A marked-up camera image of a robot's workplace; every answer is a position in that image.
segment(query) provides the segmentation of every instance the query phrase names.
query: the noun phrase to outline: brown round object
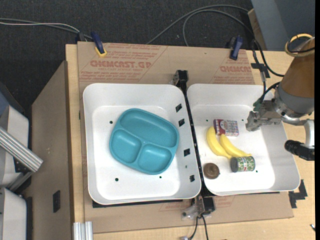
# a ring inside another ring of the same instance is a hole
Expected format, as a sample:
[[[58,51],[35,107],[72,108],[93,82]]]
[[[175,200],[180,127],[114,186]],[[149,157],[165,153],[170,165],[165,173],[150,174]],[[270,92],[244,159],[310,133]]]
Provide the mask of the brown round object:
[[[204,176],[208,179],[216,179],[219,174],[219,167],[214,163],[207,163],[203,168]]]

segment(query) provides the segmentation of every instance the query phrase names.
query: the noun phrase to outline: banana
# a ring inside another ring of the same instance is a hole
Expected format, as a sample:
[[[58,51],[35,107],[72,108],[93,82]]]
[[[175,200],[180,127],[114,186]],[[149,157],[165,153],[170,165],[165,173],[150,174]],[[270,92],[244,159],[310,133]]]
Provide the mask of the banana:
[[[251,156],[251,154],[248,154],[240,150],[239,148],[235,147],[225,134],[220,135],[220,144],[225,149],[225,151],[232,157],[241,158]]]
[[[206,141],[208,142],[209,147],[212,150],[212,152],[215,153],[217,156],[226,157],[228,159],[232,158],[232,156],[226,152],[226,150],[221,146],[221,144],[217,140],[216,131],[213,126],[211,126],[206,131]]]

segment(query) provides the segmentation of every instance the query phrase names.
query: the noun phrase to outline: wooden table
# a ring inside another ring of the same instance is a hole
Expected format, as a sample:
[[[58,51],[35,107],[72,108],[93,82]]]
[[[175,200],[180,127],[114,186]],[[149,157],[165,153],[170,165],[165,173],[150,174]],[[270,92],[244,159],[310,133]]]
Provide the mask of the wooden table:
[[[34,122],[32,124],[32,130],[34,131],[32,134],[32,147],[33,151],[45,161],[42,170],[32,177],[32,184],[25,191],[26,196],[34,197],[33,239],[35,240],[44,238],[68,239],[71,236],[72,223],[83,223],[85,221],[77,46],[68,44],[66,45],[65,52],[67,62],[65,72],[63,69],[57,70],[32,106],[32,121]],[[249,62],[254,63],[251,51],[247,51],[247,56]],[[292,57],[278,51],[266,51],[265,58],[269,66],[281,74],[286,72],[292,61]],[[255,83],[260,85],[259,71],[253,69],[252,72]],[[267,80],[267,86],[280,80],[279,77],[272,75]],[[61,118],[62,122],[66,122],[66,125],[57,125],[59,120],[55,121],[54,116]],[[46,127],[51,127],[50,129],[53,131],[51,134],[48,133],[44,124]],[[305,141],[303,126],[285,124],[284,127],[288,139]],[[62,154],[59,160],[55,159],[57,158],[55,152]],[[315,239],[315,232],[310,226],[310,224],[315,224],[315,163],[313,161],[305,161],[297,156],[294,158],[300,177],[304,180],[308,196],[305,200],[297,201],[298,208],[293,210],[293,218],[210,224],[207,226],[209,239]],[[61,190],[61,193],[65,194],[61,194],[61,211],[52,213],[51,195],[57,190]],[[50,207],[48,208],[49,214],[47,212],[45,215],[46,203]],[[180,226],[98,233],[94,234],[94,239],[179,239],[181,236],[190,236],[193,230],[194,226]],[[200,240],[205,238],[204,227],[201,225],[197,229],[197,233],[193,239]]]

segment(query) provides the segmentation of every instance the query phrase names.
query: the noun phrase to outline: green can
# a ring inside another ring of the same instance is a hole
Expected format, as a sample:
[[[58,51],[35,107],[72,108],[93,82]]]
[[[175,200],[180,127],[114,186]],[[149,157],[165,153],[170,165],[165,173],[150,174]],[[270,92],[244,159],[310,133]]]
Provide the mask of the green can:
[[[252,172],[256,168],[256,162],[252,156],[232,157],[230,166],[234,173]]]

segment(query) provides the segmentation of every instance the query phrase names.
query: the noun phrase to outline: teal plate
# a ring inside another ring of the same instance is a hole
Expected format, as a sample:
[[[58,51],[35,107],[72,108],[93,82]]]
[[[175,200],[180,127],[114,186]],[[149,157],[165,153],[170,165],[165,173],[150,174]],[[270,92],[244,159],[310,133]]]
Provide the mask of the teal plate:
[[[175,157],[179,132],[164,118],[148,111],[126,110],[111,133],[109,148],[120,163],[142,173],[163,173]]]

